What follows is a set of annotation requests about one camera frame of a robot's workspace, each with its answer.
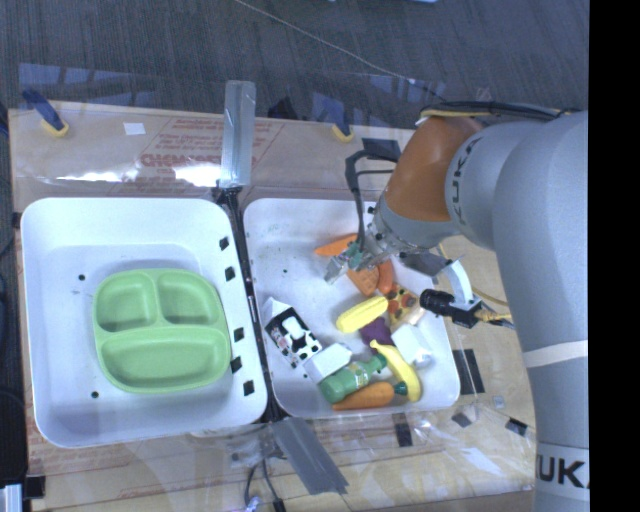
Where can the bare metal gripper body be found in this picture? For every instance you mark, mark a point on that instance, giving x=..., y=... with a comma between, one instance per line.
x=386, y=246

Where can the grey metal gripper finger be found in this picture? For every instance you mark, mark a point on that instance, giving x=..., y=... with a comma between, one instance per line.
x=352, y=263
x=334, y=269

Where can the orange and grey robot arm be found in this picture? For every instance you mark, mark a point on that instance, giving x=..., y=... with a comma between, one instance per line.
x=540, y=210

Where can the orange waffle biscuit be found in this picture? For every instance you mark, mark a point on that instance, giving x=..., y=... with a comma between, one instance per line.
x=365, y=282

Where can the plain orange carrot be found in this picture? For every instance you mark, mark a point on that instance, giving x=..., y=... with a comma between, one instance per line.
x=336, y=245

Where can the orange sausage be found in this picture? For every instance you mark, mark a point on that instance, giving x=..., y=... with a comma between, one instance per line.
x=386, y=278

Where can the white plastic tray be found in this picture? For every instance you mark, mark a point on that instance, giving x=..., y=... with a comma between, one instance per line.
x=150, y=230
x=295, y=250

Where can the yellow corn cob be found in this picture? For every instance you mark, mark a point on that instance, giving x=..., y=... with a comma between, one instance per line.
x=361, y=314

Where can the pizza slice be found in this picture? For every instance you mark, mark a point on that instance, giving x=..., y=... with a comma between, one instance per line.
x=402, y=305

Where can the purple grapes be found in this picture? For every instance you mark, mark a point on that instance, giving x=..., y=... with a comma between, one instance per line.
x=375, y=332

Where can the white carton with cow print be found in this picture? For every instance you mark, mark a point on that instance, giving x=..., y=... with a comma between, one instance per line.
x=292, y=334

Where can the plain white carton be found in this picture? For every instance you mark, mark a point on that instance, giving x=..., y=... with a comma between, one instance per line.
x=411, y=345

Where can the green bottle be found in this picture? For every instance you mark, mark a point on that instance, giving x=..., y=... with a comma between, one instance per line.
x=345, y=382

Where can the yellow banana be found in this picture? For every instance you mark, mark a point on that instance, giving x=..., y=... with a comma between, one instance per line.
x=404, y=372

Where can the orange carrot with green top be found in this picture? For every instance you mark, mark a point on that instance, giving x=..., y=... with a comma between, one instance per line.
x=367, y=396

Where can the green divided plate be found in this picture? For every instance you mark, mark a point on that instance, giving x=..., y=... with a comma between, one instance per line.
x=160, y=350

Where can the brown cardboard board red print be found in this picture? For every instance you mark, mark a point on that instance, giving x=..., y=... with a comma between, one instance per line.
x=100, y=150

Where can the black cylinder on white bracket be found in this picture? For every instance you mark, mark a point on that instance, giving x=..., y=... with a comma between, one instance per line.
x=462, y=311

